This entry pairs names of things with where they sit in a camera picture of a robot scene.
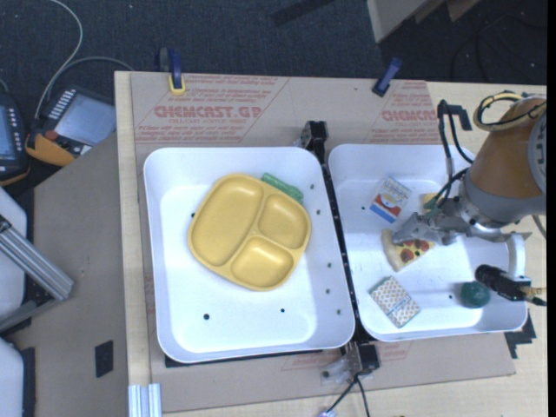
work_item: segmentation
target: green object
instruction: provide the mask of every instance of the green object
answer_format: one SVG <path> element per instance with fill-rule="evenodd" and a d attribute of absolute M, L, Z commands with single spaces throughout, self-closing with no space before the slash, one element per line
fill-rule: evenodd
<path fill-rule="evenodd" d="M 460 296 L 466 308 L 482 308 L 490 301 L 490 289 L 476 281 L 464 282 Z"/>
<path fill-rule="evenodd" d="M 269 173 L 265 173 L 264 175 L 262 175 L 261 179 L 267 184 L 272 185 L 280 191 L 283 191 L 286 195 L 291 196 L 296 201 L 298 201 L 298 203 L 303 204 L 303 192 L 297 187 L 286 184 L 281 179 L 278 179 L 276 176 L 272 176 Z"/>

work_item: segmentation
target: yellow plate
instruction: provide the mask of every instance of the yellow plate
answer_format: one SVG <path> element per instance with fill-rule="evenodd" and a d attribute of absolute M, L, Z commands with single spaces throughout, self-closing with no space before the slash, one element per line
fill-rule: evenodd
<path fill-rule="evenodd" d="M 307 211 L 279 189 L 249 175 L 218 180 L 189 226 L 191 253 L 205 267 L 253 290 L 283 284 L 311 233 Z"/>

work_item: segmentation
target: dark background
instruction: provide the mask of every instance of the dark background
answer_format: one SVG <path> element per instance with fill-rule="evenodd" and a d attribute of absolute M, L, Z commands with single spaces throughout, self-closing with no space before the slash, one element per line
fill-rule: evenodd
<path fill-rule="evenodd" d="M 483 0 L 459 21 L 446 5 L 403 23 L 376 44 L 365 0 L 59 0 L 83 24 L 75 59 L 108 56 L 155 69 L 161 47 L 176 48 L 194 73 L 396 77 L 465 83 L 546 84 L 547 0 Z M 0 0 L 0 78 L 30 122 L 51 77 L 76 46 L 75 20 L 43 0 Z M 113 97 L 106 62 L 83 63 L 58 80 Z M 56 171 L 33 162 L 21 194 Z"/>

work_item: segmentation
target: toy pizza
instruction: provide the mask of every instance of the toy pizza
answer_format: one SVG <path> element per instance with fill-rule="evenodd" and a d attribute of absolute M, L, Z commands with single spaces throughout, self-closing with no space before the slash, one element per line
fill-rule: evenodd
<path fill-rule="evenodd" d="M 382 230 L 382 247 L 392 268 L 399 272 L 405 266 L 422 258 L 432 247 L 434 242 L 414 239 L 394 244 L 392 241 L 392 230 Z"/>

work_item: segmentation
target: multimeter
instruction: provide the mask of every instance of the multimeter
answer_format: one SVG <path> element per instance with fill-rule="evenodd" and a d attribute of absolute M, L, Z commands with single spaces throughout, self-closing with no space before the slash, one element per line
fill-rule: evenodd
<path fill-rule="evenodd" d="M 116 130 L 116 109 L 109 99 L 69 86 L 41 111 L 25 143 L 30 156 L 63 167 Z"/>
<path fill-rule="evenodd" d="M 29 173 L 24 141 L 25 126 L 15 101 L 0 94 L 0 186 L 19 181 Z"/>

